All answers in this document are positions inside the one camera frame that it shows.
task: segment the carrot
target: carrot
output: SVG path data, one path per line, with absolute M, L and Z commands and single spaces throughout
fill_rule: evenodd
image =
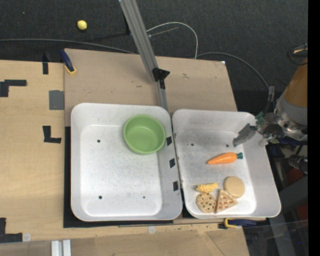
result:
M 228 152 L 220 154 L 212 159 L 210 159 L 207 164 L 208 165 L 214 165 L 214 164 L 230 164 L 236 161 L 237 159 L 242 159 L 244 156 L 242 153 L 234 153 L 234 152 Z

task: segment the bowl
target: bowl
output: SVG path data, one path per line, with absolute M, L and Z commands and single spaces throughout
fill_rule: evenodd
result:
M 129 149 L 140 155 L 157 152 L 166 141 L 164 126 L 156 118 L 146 114 L 128 119 L 123 127 L 123 136 Z

